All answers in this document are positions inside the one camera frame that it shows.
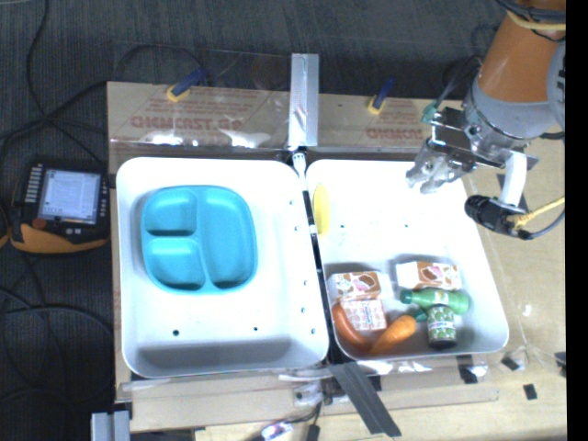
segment blue divided plate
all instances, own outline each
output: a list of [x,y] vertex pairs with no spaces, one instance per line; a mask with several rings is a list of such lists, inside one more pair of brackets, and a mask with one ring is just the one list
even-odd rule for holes
[[166,290],[237,289],[257,269],[251,211],[225,187],[157,190],[142,208],[141,243],[147,274]]

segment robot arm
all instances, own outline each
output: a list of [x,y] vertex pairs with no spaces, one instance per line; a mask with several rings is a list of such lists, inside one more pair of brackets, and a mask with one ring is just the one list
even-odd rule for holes
[[406,178],[422,193],[474,171],[479,164],[505,169],[499,198],[472,197],[468,215],[485,227],[534,238],[511,216],[523,195],[526,171],[537,159],[525,147],[560,124],[565,131],[566,0],[496,0],[507,16],[481,64],[463,110],[438,110],[444,95],[424,112],[432,134]]

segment display screen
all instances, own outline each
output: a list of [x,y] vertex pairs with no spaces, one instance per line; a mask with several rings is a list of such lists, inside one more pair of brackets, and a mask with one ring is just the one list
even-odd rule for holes
[[98,173],[48,169],[38,217],[95,225],[100,179]]

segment dark fabric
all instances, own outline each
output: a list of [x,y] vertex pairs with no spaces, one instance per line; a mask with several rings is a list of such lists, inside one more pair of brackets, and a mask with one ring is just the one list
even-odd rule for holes
[[[28,52],[45,2],[0,5],[3,136],[101,81],[174,81],[189,63],[168,46],[318,53],[323,93],[370,96],[394,75],[395,96],[437,97],[444,73],[483,55],[503,18],[493,0],[48,0],[29,56],[29,86]],[[120,66],[131,43],[160,46]],[[60,124],[66,133],[45,125],[2,151],[5,207],[34,154],[106,161],[105,86],[62,116],[76,121]],[[0,249],[0,289],[29,306],[71,306],[111,325],[111,286],[110,244],[58,257],[26,255],[10,243]],[[6,294],[0,303],[0,439],[89,439],[90,414],[108,410],[113,400],[107,332],[82,314],[12,312],[25,305]]]

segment orange carrot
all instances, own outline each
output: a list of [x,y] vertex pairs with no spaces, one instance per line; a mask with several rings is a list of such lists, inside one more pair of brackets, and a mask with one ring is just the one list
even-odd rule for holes
[[415,332],[416,319],[412,315],[402,315],[384,331],[369,353],[372,356],[386,353],[397,343],[413,336]]
[[340,303],[337,302],[333,305],[331,313],[333,315],[334,328],[337,331],[337,334],[356,349],[362,352],[367,352],[371,346],[371,342],[356,330],[347,318],[347,314]]

